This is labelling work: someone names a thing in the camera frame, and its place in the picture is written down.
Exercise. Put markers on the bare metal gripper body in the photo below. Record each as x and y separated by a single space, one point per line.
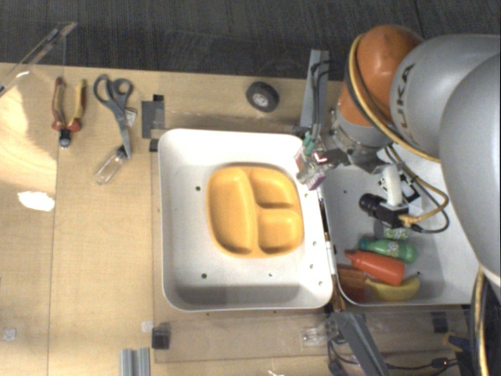
337 157

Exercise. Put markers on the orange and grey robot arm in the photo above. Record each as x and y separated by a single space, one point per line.
462 104

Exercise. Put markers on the green and white can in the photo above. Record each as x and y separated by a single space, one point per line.
397 233

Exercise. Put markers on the small black wheel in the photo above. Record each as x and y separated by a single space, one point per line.
261 97

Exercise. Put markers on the green bottle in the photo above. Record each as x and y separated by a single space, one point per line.
391 249

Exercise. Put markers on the red bottle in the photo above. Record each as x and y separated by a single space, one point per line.
377 266

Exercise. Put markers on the orange divided plate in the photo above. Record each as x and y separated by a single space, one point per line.
231 210

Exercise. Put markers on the brown ribbed block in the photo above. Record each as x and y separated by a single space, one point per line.
350 282

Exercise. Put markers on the white plastic tray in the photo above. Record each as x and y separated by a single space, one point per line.
438 257
188 218

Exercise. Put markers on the yellow banana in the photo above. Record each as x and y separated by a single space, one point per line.
395 291

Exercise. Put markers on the grey scissors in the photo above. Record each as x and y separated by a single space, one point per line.
119 112

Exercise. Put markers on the clear plastic bottle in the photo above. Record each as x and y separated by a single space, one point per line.
107 168

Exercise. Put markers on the red and yellow pliers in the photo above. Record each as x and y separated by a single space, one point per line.
78 104

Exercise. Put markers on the black cylinder on white bracket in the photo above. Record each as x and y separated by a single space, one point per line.
385 209

